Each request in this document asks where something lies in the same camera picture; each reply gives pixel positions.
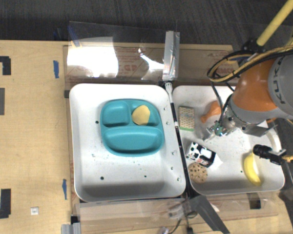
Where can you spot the tan packet with green edge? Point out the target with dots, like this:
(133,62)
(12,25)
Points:
(186,118)

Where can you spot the yellow banana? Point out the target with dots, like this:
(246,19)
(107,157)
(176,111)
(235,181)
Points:
(251,172)

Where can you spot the blue divided plate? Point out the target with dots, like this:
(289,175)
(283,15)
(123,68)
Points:
(131,138)

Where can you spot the black and white carton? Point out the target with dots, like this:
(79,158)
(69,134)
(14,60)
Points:
(201,155)

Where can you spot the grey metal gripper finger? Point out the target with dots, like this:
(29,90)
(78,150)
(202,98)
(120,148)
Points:
(208,136)
(209,129)

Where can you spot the white plastic tray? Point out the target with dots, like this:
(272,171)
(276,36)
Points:
(232,169)
(127,174)

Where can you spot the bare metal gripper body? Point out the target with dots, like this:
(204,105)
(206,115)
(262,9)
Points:
(227,125)

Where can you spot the orange toy chicken drumstick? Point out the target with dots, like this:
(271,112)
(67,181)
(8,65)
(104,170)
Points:
(211,112)

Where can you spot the brown chocolate chip biscuit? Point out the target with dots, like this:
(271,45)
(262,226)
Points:
(197,172)

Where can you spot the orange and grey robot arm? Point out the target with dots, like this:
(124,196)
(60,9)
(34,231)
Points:
(256,89)

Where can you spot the black cylinder on white bracket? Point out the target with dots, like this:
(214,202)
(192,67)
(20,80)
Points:
(265,151)

